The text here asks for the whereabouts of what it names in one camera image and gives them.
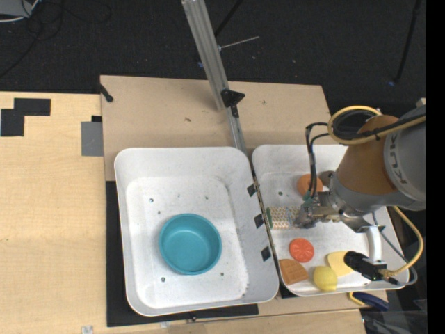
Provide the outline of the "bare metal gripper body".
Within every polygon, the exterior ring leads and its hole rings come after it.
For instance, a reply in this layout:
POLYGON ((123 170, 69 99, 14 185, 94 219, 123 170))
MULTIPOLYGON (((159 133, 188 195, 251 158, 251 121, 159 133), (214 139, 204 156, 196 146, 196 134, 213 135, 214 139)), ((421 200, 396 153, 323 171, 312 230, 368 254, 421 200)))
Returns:
POLYGON ((306 214, 308 219, 316 219, 317 223, 339 223, 341 214, 339 208, 334 203, 331 191, 306 191, 302 197, 303 203, 300 206, 300 213, 306 214))

